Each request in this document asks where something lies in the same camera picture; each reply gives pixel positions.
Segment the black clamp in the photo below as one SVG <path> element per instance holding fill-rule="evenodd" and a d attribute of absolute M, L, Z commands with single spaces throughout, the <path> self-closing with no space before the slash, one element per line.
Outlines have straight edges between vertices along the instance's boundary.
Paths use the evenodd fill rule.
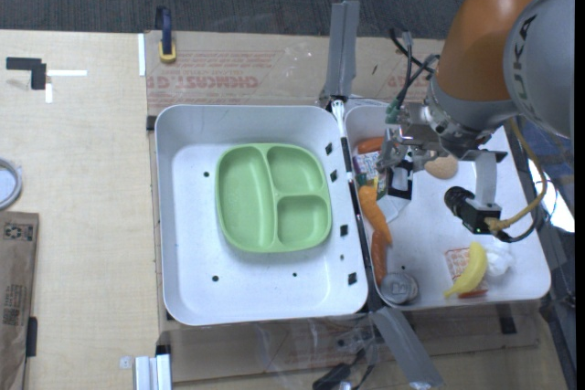
<path fill-rule="evenodd" d="M 30 86 L 33 90 L 44 90 L 47 84 L 47 64 L 40 58 L 6 58 L 7 70 L 30 70 Z"/>
<path fill-rule="evenodd" d="M 156 8 L 154 17 L 154 29 L 163 30 L 163 38 L 158 43 L 158 55 L 161 62 L 172 63 L 176 60 L 176 47 L 172 38 L 171 11 L 165 6 Z"/>

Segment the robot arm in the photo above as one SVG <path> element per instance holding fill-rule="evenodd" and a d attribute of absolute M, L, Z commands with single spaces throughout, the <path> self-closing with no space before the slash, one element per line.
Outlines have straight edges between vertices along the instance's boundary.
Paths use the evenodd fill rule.
<path fill-rule="evenodd" d="M 485 221 L 500 215 L 495 165 L 505 154 L 480 147 L 522 114 L 574 149 L 574 45 L 575 0 L 464 0 L 425 101 L 389 110 L 387 123 L 396 125 L 378 167 L 397 165 L 404 147 L 415 168 L 449 153 L 475 162 L 475 194 L 454 187 L 445 202 L 470 231 L 502 237 Z"/>

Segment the yellow cable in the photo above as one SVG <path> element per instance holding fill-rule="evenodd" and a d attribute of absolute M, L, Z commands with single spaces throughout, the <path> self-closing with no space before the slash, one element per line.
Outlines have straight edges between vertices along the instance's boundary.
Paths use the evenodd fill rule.
<path fill-rule="evenodd" d="M 532 210 L 534 210 L 535 207 L 542 201 L 542 199 L 545 196 L 545 193 L 547 192 L 547 178 L 545 177 L 544 171 L 542 170 L 542 167 L 540 165 L 540 161 L 538 160 L 537 156 L 534 154 L 534 152 L 530 148 L 530 145 L 528 145 L 524 136 L 520 132 L 520 129 L 518 129 L 518 125 L 516 124 L 515 119 L 510 118 L 509 122 L 510 122 L 510 125 L 512 127 L 512 131 L 514 131 L 514 134 L 516 135 L 517 139 L 520 141 L 522 148 L 528 154 L 528 158 L 530 158 L 534 162 L 534 165 L 538 170 L 538 174 L 540 175 L 540 179 L 542 181 L 542 189 L 540 190 L 540 194 L 538 194 L 538 196 L 532 201 L 532 203 L 530 203 L 523 210 L 516 213 L 514 216 L 512 216 L 508 219 L 486 218 L 485 223 L 489 227 L 490 231 L 492 231 L 492 233 L 494 233 L 494 234 L 498 233 L 499 231 L 501 231 L 503 229 L 506 229 L 506 228 L 512 226 L 516 221 L 518 221 L 519 219 L 521 219 L 522 217 L 524 217 L 528 213 L 530 213 Z"/>

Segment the metal bracket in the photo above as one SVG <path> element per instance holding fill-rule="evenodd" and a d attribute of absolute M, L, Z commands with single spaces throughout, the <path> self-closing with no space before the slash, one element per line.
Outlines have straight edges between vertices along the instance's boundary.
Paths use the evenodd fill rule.
<path fill-rule="evenodd" d="M 320 101 L 325 105 L 331 97 L 346 99 L 356 76 L 356 38 L 359 24 L 359 2 L 344 0 L 333 4 L 329 28 L 327 76 Z"/>
<path fill-rule="evenodd" d="M 472 150 L 468 155 L 475 164 L 475 198 L 469 199 L 468 203 L 478 210 L 501 209 L 495 203 L 497 164 L 507 153 Z"/>
<path fill-rule="evenodd" d="M 172 390 L 171 356 L 138 356 L 134 359 L 134 390 Z"/>
<path fill-rule="evenodd" d="M 428 389 L 443 386 L 439 371 L 401 311 L 383 307 L 372 313 L 372 320 L 411 387 Z"/>

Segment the wooden table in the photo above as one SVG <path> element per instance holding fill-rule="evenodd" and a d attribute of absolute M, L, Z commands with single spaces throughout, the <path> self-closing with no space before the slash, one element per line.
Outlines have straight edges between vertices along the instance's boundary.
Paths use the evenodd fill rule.
<path fill-rule="evenodd" d="M 2 31 L 5 57 L 41 58 L 53 102 L 29 88 L 29 73 L 0 69 L 0 155 L 22 167 L 10 210 L 39 213 L 32 314 L 37 355 L 27 389 L 130 389 L 127 360 L 153 355 L 159 335 L 153 198 L 145 130 L 146 83 L 138 35 Z M 442 355 L 450 388 L 566 387 L 547 325 L 538 344 Z M 303 388 L 324 372 L 299 373 Z M 285 388 L 266 376 L 179 388 Z M 365 388 L 410 388 L 396 363 L 377 366 Z"/>

